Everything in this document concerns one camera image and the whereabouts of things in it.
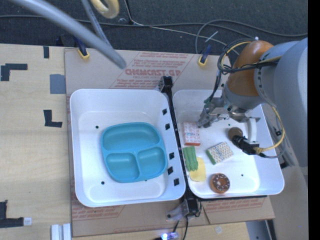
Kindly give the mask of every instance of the green object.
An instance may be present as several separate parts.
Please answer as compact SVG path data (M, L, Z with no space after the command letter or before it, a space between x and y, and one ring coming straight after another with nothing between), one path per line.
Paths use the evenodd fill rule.
M185 167L186 169L190 171L196 171L198 170L198 161L196 157L196 149L194 146L187 146L182 148L184 161L185 161Z

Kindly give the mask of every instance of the yellow sponge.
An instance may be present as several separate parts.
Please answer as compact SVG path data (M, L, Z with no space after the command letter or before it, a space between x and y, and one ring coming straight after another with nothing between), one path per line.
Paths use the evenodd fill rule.
M195 182L204 182L206 180L206 167L201 157L196 157L198 169L189 171L191 180Z

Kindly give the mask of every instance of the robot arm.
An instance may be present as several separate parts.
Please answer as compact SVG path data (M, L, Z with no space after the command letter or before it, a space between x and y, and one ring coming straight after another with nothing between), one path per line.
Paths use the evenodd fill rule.
M224 70L222 66L218 65L219 71ZM247 122L249 110L270 104L278 111L300 166L307 166L308 38L275 46L251 41L226 72L231 74L221 97L212 94L204 101L198 126L209 127L228 118Z

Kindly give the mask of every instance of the brown round object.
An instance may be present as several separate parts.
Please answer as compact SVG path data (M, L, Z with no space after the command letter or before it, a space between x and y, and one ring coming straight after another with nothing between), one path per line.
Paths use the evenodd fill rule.
M223 194L230 188L230 181L223 173L215 173L211 176L210 188L215 193Z
M241 137L242 137L244 134L243 134L242 130L241 130L240 128L238 128L238 127L232 127L232 128L230 128L229 131L228 131L228 138L229 138L229 140L232 141L232 138L233 138L235 135L238 135L238 136L241 136Z

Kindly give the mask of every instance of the dark background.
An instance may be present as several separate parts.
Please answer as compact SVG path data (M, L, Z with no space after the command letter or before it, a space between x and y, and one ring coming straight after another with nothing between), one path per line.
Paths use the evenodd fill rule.
M88 20L80 0L46 1L75 19ZM308 36L308 0L127 0L131 19L136 23L153 26L185 23L187 25L163 28L193 35L134 26L126 0L119 0L119 4L120 13L114 19L106 19L96 13L99 22L105 23L103 30L117 50L196 53L194 35L204 23L212 20L222 21L216 22L216 26L205 27L200 34L210 37L218 31L214 36L217 41L205 42L205 38L199 38L198 52L211 44L211 54L218 55L224 44L247 36L258 37L273 45ZM75 45L72 35L64 29L44 18L17 17L23 15L35 14L9 1L0 0L0 43ZM83 24L93 31L89 22Z

